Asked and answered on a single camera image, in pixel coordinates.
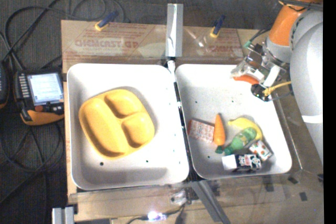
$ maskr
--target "banana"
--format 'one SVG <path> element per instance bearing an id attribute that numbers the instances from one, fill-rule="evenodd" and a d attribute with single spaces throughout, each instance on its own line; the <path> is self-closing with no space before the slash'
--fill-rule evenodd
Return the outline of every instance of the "banana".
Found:
<path id="1" fill-rule="evenodd" d="M 237 118 L 235 120 L 229 121 L 227 124 L 231 125 L 231 126 L 236 126 L 238 128 L 241 128 L 241 129 L 252 127 L 257 132 L 257 136 L 256 136 L 255 140 L 262 140 L 263 139 L 263 133 L 262 133 L 261 129 L 259 128 L 259 126 L 256 123 L 254 123 L 253 121 L 250 121 L 247 118 L 240 117 L 240 118 Z"/>

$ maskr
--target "yellow plate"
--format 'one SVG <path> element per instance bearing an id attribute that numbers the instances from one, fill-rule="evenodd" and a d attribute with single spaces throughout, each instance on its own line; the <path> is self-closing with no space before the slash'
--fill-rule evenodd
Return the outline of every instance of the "yellow plate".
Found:
<path id="1" fill-rule="evenodd" d="M 80 125 L 103 157 L 125 157 L 154 137 L 154 124 L 132 92 L 117 89 L 90 98 L 79 109 Z"/>

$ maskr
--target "green bottle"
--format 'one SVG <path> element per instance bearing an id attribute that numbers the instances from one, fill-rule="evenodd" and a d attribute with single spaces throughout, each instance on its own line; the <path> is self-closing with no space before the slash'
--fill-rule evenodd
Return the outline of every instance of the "green bottle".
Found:
<path id="1" fill-rule="evenodd" d="M 248 127 L 236 134 L 229 146 L 224 149 L 225 156 L 233 154 L 234 151 L 242 149 L 251 142 L 257 135 L 254 128 Z"/>

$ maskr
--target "device screen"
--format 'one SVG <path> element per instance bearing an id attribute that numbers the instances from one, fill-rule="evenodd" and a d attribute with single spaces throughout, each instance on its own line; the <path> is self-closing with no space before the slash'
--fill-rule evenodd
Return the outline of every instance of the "device screen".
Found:
<path id="1" fill-rule="evenodd" d="M 58 73 L 27 75 L 34 105 L 64 101 Z"/>

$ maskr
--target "blue clamp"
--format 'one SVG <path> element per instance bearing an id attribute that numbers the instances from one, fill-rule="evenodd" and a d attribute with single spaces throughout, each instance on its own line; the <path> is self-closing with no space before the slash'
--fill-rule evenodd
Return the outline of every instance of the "blue clamp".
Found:
<path id="1" fill-rule="evenodd" d="M 213 28 L 211 29 L 210 36 L 212 37 L 218 37 L 220 28 L 222 27 L 223 21 L 225 19 L 225 16 L 222 14 L 221 17 L 218 20 L 215 20 Z"/>
<path id="2" fill-rule="evenodd" d="M 102 31 L 109 22 L 112 22 L 119 15 L 118 11 L 111 12 L 103 20 L 97 22 L 94 26 L 96 30 Z"/>

